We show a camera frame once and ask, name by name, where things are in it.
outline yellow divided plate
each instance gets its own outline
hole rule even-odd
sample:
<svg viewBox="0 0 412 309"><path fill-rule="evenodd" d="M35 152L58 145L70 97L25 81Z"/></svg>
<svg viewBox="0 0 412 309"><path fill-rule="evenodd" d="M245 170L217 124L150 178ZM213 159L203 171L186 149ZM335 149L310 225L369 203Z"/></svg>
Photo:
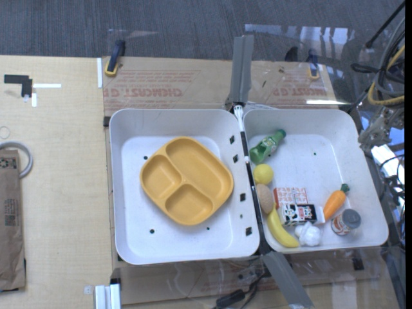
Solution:
<svg viewBox="0 0 412 309"><path fill-rule="evenodd" d="M182 225L205 221L233 190L227 167L204 145L186 136L174 138L147 160L140 183L150 199Z"/></svg>

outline yellow cable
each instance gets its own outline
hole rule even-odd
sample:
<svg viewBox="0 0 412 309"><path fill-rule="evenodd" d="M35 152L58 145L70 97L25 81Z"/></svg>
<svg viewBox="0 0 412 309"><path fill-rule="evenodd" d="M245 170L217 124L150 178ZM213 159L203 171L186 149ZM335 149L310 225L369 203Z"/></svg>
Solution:
<svg viewBox="0 0 412 309"><path fill-rule="evenodd" d="M405 51L405 45L403 45L396 54L392 57L392 59L388 63L388 67L386 70L389 70L389 68L395 63L395 61L402 55L402 53ZM395 97L395 98L390 98L388 100L375 100L373 98L373 90L375 89L375 81L372 82L372 85L369 88L368 91L368 101L370 104L373 104L375 106L383 106L383 105L395 105L398 103L403 103L405 101L405 95Z"/></svg>

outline orange carrot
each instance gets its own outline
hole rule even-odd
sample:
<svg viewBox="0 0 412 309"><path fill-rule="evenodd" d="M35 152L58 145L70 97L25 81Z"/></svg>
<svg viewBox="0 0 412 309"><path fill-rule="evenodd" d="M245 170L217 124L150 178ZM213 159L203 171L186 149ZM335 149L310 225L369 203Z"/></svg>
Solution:
<svg viewBox="0 0 412 309"><path fill-rule="evenodd" d="M330 219L335 212L342 207L346 199L346 192L349 191L347 184L342 184L340 190L333 191L323 207L325 221Z"/></svg>

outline wooden surface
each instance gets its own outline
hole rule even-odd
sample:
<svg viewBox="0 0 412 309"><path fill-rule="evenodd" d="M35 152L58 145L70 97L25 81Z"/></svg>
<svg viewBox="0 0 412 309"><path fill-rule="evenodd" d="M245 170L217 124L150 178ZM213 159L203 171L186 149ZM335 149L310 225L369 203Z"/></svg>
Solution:
<svg viewBox="0 0 412 309"><path fill-rule="evenodd" d="M0 126L33 154L33 169L21 180L26 288L0 294L0 307L93 308L84 287L107 285L112 269L96 59L0 56L0 74L62 84L38 89L33 108L20 85L0 82Z"/></svg>

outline jar lid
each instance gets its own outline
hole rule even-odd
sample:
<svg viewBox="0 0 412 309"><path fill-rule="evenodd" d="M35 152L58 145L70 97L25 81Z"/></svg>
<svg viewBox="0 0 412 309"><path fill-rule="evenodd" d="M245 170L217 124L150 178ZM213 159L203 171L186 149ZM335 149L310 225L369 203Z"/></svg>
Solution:
<svg viewBox="0 0 412 309"><path fill-rule="evenodd" d="M354 209L345 209L342 213L342 219L351 229L356 229L361 225L361 216Z"/></svg>

